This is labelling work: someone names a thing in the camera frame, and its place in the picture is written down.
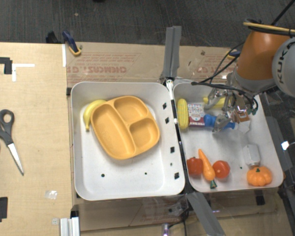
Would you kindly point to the blue bottle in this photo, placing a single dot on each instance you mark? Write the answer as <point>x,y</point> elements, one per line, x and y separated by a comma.
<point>209,120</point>

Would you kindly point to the orange divided plate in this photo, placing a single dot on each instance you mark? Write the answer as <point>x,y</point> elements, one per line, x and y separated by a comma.
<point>118,129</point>

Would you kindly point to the yellow corn cob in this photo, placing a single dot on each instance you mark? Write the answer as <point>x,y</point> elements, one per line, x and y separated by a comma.
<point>183,113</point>

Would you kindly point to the yellow banana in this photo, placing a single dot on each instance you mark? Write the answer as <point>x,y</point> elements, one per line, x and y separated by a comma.
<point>88,110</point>

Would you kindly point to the brown cardboard board red print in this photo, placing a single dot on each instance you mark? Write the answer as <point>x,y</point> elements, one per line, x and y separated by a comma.
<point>127,63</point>

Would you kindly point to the red tomato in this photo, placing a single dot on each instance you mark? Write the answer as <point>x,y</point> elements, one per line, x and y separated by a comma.
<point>221,169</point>

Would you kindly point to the orange carrot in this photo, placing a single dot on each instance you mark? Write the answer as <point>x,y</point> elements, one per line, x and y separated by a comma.
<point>207,169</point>

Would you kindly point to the orange pumpkin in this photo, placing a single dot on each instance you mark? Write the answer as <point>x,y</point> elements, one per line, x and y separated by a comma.
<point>259,176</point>

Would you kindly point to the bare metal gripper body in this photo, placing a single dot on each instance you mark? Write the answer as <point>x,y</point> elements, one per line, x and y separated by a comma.
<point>232,99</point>

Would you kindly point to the small red and white carton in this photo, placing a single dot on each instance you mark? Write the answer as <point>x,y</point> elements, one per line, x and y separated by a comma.
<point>196,115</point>

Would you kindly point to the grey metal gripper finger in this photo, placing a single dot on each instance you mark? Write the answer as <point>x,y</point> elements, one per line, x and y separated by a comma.
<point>220,122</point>
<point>242,117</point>

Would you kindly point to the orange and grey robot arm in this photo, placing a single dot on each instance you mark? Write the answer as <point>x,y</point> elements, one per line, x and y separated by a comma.
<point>258,55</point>

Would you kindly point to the yellow toy food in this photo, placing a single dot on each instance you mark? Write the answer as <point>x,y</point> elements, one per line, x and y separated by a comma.
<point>220,102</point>

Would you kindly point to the red bell pepper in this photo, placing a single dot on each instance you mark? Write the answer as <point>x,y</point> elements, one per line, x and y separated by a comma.
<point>194,166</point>

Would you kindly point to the white plastic tray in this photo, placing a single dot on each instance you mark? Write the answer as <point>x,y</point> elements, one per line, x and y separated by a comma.
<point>226,141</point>
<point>127,178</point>

